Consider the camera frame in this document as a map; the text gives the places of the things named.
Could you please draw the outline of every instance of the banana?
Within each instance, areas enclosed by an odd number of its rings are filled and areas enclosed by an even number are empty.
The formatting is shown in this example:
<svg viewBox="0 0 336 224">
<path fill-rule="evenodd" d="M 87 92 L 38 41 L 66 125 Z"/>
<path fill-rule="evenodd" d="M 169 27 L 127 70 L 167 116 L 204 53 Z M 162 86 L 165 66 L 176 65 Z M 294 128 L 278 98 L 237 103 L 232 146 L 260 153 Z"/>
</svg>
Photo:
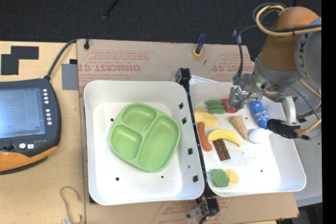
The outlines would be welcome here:
<svg viewBox="0 0 336 224">
<path fill-rule="evenodd" d="M 239 141 L 237 135 L 235 134 L 235 132 L 231 131 L 231 130 L 226 130 L 226 129 L 216 129 L 213 130 L 212 132 L 209 133 L 207 139 L 209 141 L 215 141 L 218 139 L 226 139 L 229 140 L 235 144 L 237 144 L 238 146 L 242 146 L 243 144 Z"/>
</svg>

